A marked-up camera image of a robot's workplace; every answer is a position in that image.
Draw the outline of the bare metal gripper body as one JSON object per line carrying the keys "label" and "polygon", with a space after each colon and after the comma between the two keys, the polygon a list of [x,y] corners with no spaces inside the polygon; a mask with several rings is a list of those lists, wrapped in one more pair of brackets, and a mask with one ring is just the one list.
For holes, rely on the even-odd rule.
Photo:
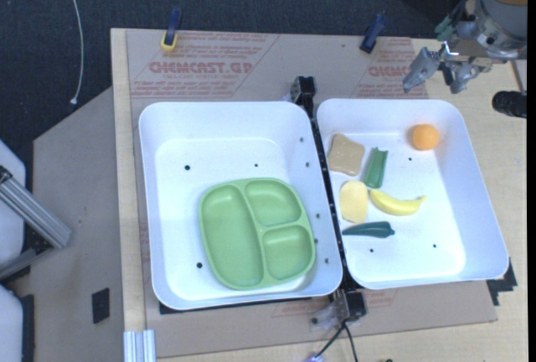
{"label": "bare metal gripper body", "polygon": [[491,19],[459,22],[441,42],[441,60],[465,73],[485,73],[494,65],[528,58],[527,41]]}

